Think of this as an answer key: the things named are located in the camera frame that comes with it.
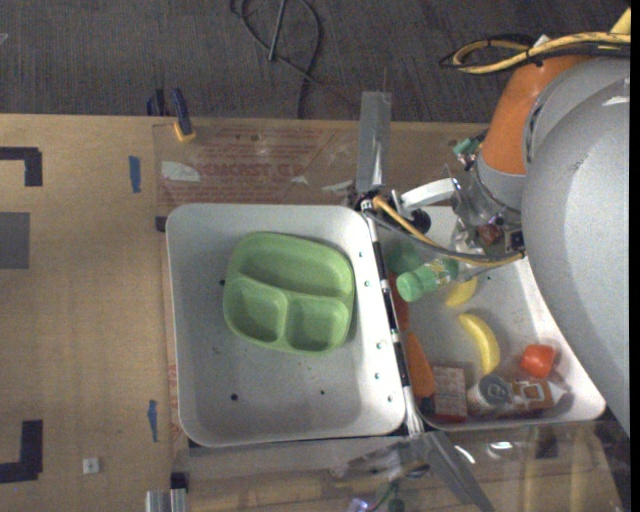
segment tin can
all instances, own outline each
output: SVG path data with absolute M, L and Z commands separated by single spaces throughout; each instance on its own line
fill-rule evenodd
M 511 388 L 497 375 L 485 375 L 467 390 L 467 404 L 475 413 L 490 412 L 509 402 Z

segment plastic bottle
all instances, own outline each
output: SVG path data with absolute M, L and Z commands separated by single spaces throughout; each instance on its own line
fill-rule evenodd
M 398 276 L 398 294 L 407 302 L 415 302 L 425 293 L 434 292 L 458 277 L 458 262 L 451 258 L 437 258 L 415 270 Z

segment yellow cable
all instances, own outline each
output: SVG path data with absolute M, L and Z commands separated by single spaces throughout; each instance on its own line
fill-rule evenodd
M 407 219 L 405 219 L 402 215 L 400 215 L 389 203 L 387 203 L 384 199 L 382 199 L 382 197 L 376 196 L 373 198 L 373 207 L 376 210 L 378 209 L 384 210 L 386 213 L 389 214 L 389 216 L 393 220 L 395 220 L 398 224 L 400 224 L 404 229 L 409 231 L 414 237 L 416 237 L 421 242 L 424 242 L 425 244 L 428 244 L 432 247 L 445 249 L 445 247 L 442 247 L 439 243 L 434 242 L 433 240 L 431 240 L 431 238 L 429 238 L 428 236 L 425 236 L 418 229 L 416 229 Z M 495 268 L 495 267 L 501 267 L 502 265 L 506 265 L 507 263 L 512 263 L 514 261 L 521 260 L 522 258 L 524 258 L 524 255 L 517 254 L 515 256 L 512 256 L 511 258 L 507 258 L 503 261 L 496 261 L 496 262 L 478 261 L 472 258 L 465 258 L 464 256 L 452 255 L 450 257 L 456 261 L 460 261 L 462 263 L 468 263 L 469 265 Z
M 558 39 L 552 39 L 538 46 L 525 49 L 525 51 L 518 53 L 513 57 L 504 59 L 494 64 L 467 66 L 467 67 L 460 68 L 460 71 L 464 71 L 465 73 L 471 73 L 471 74 L 486 74 L 486 73 L 493 73 L 496 71 L 503 71 L 517 64 L 521 64 L 522 62 L 526 62 L 527 60 L 530 60 L 533 57 L 536 57 L 538 55 L 544 55 L 546 52 L 569 47 L 572 45 L 582 44 L 582 43 L 631 44 L 631 35 L 612 34 L 612 33 L 606 33 L 606 32 L 582 32 L 579 34 L 571 34 L 568 36 L 559 37 Z M 503 48 L 510 47 L 514 49 L 523 49 L 522 48 L 523 45 L 520 45 L 518 43 L 511 43 L 511 45 L 508 45 L 508 44 L 509 44 L 508 41 L 501 41 L 501 45 Z M 492 41 L 491 45 L 498 46 L 498 41 Z M 461 48 L 456 52 L 456 54 L 453 57 L 454 62 L 457 65 L 460 65 L 462 64 L 463 59 L 466 58 L 472 51 L 475 51 L 479 48 L 484 48 L 486 46 L 488 45 L 487 44 L 483 45 L 482 41 L 476 41 L 474 43 L 470 43 L 469 45 L 466 45 L 465 47 Z
M 611 28 L 612 34 L 631 35 L 631 7 L 628 7 L 620 19 Z

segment dark floor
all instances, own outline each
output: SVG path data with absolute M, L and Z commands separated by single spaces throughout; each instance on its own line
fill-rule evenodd
M 277 55 L 232 13 L 242 0 L 0 0 L 0 112 L 145 115 L 156 88 L 180 87 L 192 115 L 357 119 L 360 93 L 394 93 L 397 121 L 487 122 L 508 74 L 438 65 L 503 33 L 606 31 L 624 0 L 288 0 Z M 268 46 L 280 0 L 247 0 Z

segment yellow banana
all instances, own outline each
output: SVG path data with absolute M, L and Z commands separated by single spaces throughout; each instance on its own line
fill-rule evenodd
M 449 294 L 444 303 L 449 307 L 460 306 L 467 302 L 476 292 L 478 278 L 472 277 L 464 283 L 455 282 L 451 285 Z
M 500 364 L 500 345 L 493 331 L 482 318 L 470 313 L 458 315 L 458 321 L 478 350 L 482 374 L 491 373 Z

